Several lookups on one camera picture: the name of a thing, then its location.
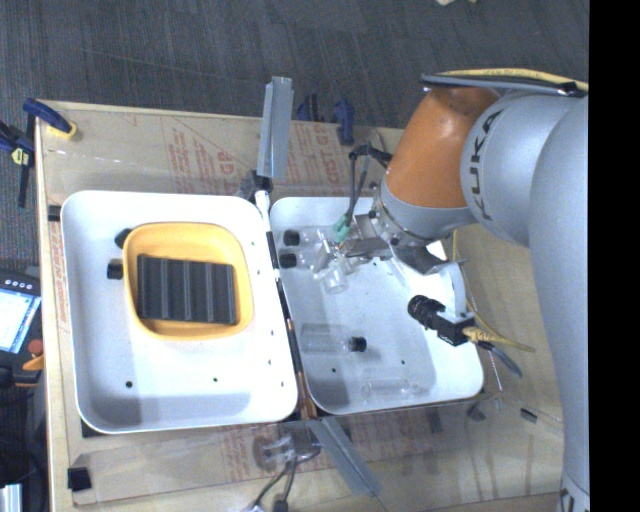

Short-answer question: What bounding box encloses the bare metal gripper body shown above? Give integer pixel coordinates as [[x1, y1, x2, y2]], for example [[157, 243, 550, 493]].
[[343, 210, 397, 261]]

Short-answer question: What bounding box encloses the white plastic tray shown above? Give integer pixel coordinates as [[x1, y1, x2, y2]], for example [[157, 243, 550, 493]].
[[59, 189, 300, 436], [268, 195, 486, 418]]

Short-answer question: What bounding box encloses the thin black and white rod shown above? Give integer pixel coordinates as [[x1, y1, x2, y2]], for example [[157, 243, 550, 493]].
[[253, 189, 318, 420]]

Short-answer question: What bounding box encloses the yellow bowl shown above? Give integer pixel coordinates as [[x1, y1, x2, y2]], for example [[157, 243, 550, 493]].
[[121, 221, 255, 343]]

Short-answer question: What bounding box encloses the black ribbed block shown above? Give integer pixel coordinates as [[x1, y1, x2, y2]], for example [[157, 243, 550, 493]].
[[135, 253, 238, 326]]

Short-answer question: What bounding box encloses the brown cardboard board red print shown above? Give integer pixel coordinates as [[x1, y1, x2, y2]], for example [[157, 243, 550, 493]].
[[33, 98, 567, 512]]

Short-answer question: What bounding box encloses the black cylinder on white bracket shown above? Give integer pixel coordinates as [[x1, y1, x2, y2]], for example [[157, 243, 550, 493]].
[[406, 261, 477, 348]]

